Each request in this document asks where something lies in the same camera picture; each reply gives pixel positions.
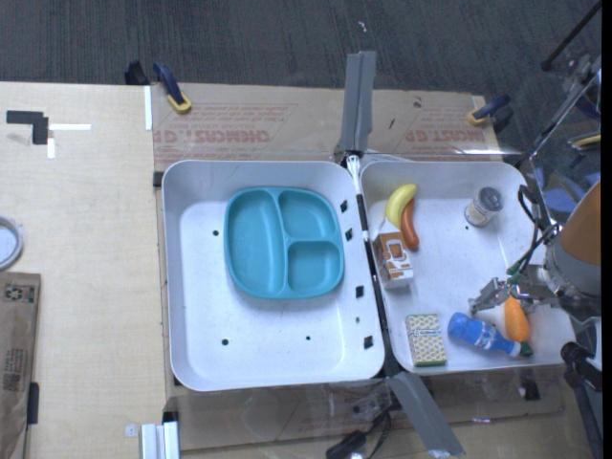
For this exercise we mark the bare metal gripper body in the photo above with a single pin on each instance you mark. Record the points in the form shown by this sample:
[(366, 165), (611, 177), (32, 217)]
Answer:
[(535, 280)]

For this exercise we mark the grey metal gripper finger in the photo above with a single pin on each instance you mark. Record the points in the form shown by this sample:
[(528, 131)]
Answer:
[(531, 302), (490, 294)]

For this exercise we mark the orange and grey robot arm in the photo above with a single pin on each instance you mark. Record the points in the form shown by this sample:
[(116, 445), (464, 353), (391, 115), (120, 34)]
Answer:
[(581, 237)]

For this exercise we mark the orange carrot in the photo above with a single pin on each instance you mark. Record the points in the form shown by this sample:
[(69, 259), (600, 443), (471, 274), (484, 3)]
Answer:
[(516, 323)]

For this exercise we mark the blue bottle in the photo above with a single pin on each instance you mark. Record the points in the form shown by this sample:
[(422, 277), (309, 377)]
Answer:
[(478, 334)]

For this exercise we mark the white plastic tray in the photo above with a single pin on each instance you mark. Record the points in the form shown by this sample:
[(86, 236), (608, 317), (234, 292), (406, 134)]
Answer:
[(268, 342), (454, 266)]

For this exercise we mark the small white can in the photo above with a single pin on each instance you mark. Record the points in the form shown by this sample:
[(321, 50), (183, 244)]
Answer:
[(480, 211)]

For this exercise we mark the white and brown carton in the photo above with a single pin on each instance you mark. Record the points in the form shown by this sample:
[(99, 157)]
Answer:
[(393, 261)]

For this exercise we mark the orange-brown sausage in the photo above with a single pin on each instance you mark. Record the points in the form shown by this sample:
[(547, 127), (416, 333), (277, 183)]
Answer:
[(409, 230)]

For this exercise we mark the yellow banana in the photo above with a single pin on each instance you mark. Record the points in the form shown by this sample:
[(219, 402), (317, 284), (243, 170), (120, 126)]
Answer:
[(398, 203)]

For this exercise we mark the blue divided plate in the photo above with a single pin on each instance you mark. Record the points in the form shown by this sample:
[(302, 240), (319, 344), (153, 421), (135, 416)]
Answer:
[(258, 246)]

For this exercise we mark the brown cardboard board, red print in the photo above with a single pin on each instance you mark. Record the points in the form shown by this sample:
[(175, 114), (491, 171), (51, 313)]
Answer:
[(268, 122)]

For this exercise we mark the clear tape roll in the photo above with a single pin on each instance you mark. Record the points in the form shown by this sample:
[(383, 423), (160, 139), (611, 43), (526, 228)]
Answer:
[(19, 242)]

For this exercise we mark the brown paper envelope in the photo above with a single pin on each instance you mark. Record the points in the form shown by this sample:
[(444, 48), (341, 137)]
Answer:
[(16, 352)]

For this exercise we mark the black cylinder on white bracket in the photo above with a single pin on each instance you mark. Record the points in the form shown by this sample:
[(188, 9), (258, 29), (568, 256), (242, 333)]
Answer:
[(581, 359)]

